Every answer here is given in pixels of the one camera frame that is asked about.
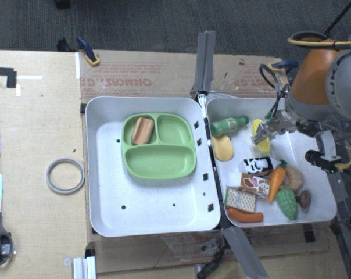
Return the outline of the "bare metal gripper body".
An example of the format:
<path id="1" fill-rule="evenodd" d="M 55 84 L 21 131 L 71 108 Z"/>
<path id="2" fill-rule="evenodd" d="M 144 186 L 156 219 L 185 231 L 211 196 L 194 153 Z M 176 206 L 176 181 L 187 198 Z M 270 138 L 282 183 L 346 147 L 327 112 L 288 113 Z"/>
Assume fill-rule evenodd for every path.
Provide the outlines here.
<path id="1" fill-rule="evenodd" d="M 272 133 L 284 133 L 287 131 L 295 131 L 297 124 L 302 120 L 303 117 L 293 109 L 281 109 L 277 110 L 275 114 L 272 114 L 264 125 Z"/>

